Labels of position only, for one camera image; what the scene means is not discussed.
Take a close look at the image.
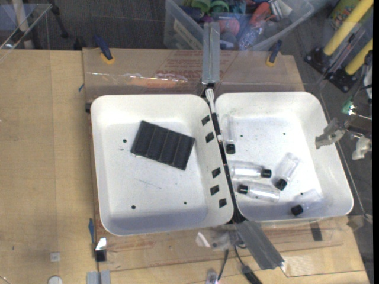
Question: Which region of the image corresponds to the brown cardboard board red print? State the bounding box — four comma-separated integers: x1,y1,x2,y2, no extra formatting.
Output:
82,47,346,273

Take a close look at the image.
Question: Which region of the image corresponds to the white plastic tray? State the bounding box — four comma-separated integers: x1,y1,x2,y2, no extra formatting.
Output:
213,91,355,223
89,93,235,237

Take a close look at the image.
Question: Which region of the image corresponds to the clear plastic bottle black cap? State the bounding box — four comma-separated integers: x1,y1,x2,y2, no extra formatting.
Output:
229,161,272,179
221,114,237,155
237,183,281,203
291,189,322,217
275,152,300,191

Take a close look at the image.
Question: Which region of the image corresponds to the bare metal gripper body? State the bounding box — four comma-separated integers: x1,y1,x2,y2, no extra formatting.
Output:
345,112,373,135

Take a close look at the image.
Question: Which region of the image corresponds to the black ridged rectangular tray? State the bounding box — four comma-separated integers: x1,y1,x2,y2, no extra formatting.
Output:
130,120,195,171

